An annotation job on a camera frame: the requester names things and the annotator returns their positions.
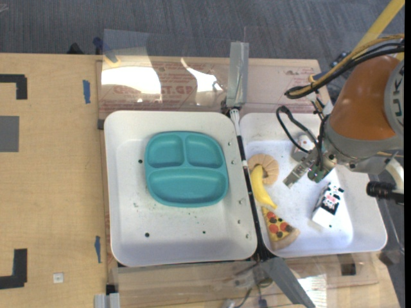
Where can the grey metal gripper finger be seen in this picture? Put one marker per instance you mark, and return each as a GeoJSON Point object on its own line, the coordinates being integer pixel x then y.
{"type": "Point", "coordinates": [297, 173]}
{"type": "Point", "coordinates": [300, 156]}

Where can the yellow banana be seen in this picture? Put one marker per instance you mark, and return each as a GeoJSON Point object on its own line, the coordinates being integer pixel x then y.
{"type": "Point", "coordinates": [259, 188]}

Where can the white plastic tray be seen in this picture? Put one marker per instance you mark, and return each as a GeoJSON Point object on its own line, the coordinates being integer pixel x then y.
{"type": "Point", "coordinates": [180, 233]}
{"type": "Point", "coordinates": [350, 229]}

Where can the teal divided plate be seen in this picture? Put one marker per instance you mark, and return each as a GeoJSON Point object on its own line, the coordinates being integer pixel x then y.
{"type": "Point", "coordinates": [186, 178]}

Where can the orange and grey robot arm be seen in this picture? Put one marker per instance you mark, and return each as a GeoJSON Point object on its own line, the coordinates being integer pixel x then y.
{"type": "Point", "coordinates": [359, 107]}

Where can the toy pizza slice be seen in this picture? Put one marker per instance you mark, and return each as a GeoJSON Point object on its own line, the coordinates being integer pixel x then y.
{"type": "Point", "coordinates": [279, 231]}

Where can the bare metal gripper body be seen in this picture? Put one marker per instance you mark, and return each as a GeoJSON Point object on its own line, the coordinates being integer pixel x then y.
{"type": "Point", "coordinates": [325, 164]}

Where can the black cylinder on white bracket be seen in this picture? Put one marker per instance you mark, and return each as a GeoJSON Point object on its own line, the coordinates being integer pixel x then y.
{"type": "Point", "coordinates": [380, 189]}

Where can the brown cardboard board, red print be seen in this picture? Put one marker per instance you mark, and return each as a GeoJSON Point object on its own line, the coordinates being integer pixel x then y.
{"type": "Point", "coordinates": [273, 82]}

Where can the white carton with cow print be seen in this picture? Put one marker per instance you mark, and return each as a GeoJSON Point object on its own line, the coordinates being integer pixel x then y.
{"type": "Point", "coordinates": [327, 208]}

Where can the tan toy croissant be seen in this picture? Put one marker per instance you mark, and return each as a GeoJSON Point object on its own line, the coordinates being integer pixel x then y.
{"type": "Point", "coordinates": [272, 168]}

